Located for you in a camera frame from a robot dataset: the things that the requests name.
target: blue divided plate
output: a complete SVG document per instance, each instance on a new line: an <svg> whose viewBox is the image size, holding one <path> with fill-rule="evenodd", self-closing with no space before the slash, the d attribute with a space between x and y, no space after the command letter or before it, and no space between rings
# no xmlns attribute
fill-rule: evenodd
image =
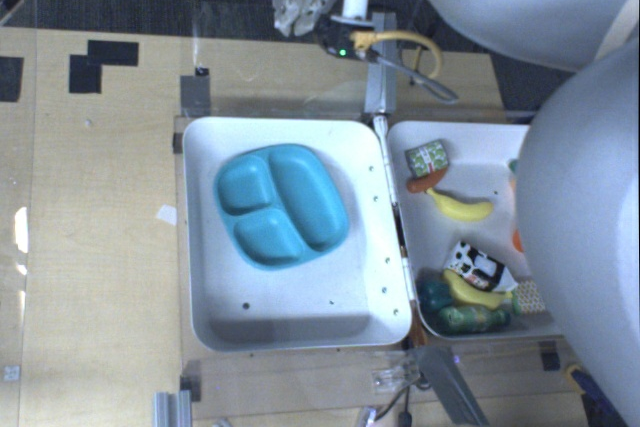
<svg viewBox="0 0 640 427"><path fill-rule="evenodd" d="M304 146L269 146L234 158L218 172L214 195L238 251L260 268L327 254L349 231L333 180Z"/></svg>

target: yellow cable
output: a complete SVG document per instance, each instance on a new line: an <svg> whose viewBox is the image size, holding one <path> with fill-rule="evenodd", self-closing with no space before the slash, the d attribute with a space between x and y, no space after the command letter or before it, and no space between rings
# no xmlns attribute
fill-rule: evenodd
<svg viewBox="0 0 640 427"><path fill-rule="evenodd" d="M431 52L433 52L433 57L436 60L433 71L428 75L428 77L430 79L435 79L438 75L440 75L440 71L442 70L442 50L440 50L440 47L436 45L433 40L416 32L399 30L381 32L353 31L349 37L351 41L353 41L353 46L356 50L368 50L372 45L380 41L388 41L394 39L417 43L418 45L431 50ZM414 70L417 68L419 62L420 54L418 54L415 58Z"/></svg>

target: banana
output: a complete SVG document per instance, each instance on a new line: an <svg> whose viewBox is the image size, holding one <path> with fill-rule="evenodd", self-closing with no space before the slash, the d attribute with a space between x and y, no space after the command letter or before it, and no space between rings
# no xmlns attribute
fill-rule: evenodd
<svg viewBox="0 0 640 427"><path fill-rule="evenodd" d="M485 292L478 290L450 269L443 271L442 278L449 285L449 293L457 305L479 304L494 311L503 301L513 297L511 292Z"/></svg>
<svg viewBox="0 0 640 427"><path fill-rule="evenodd" d="M482 221L493 212L493 203L490 201L463 203L457 199L440 194L433 189L427 189L427 194L436 202L436 206L440 212L456 221Z"/></svg>

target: table surface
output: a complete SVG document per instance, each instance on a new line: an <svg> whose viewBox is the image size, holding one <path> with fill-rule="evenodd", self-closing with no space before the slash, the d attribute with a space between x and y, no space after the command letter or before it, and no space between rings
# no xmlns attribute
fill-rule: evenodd
<svg viewBox="0 0 640 427"><path fill-rule="evenodd" d="M23 76L35 77L35 97L0 104L4 133L16 129L5 115L12 108L30 105L34 116L22 371L18 382L0 387L0 423L149 426L153 394L176 392L183 370L177 230L158 218L177 201L171 142L180 76L193 75L195 65L209 68L217 113L313 115L336 103L357 109L366 68L312 45L3 31L11 37L3 36L0 54L24 54L23 38L35 42L37 60L30 54ZM86 55L89 39L138 42L138 66L103 66L101 94L70 94L69 56ZM490 58L445 59L441 80L459 93L461 108L447 112L401 79L399 110L499 116ZM20 326L0 329L0 336L20 339ZM559 347L568 364L570 349ZM587 424L580 398L560 373L541 371L535 346L465 350L463 373L492 425ZM231 376L234 368L225 371ZM482 393L488 379L502 388ZM506 388L515 391L495 394ZM235 391L242 397L243 389ZM314 392L322 394L322 386ZM414 425L449 425L432 393L412 411ZM232 424L351 426L357 409L251 413ZM212 418L194 425L210 426Z"/></svg>

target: brown sausage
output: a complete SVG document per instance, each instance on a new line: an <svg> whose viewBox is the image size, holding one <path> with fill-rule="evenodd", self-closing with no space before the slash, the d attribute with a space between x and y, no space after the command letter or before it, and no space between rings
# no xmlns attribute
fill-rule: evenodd
<svg viewBox="0 0 640 427"><path fill-rule="evenodd" d="M447 169L449 168L445 167L444 169L438 169L426 176L409 180L407 182L407 190L409 192L424 192L431 187L435 187L438 182L444 178L444 175L447 173Z"/></svg>

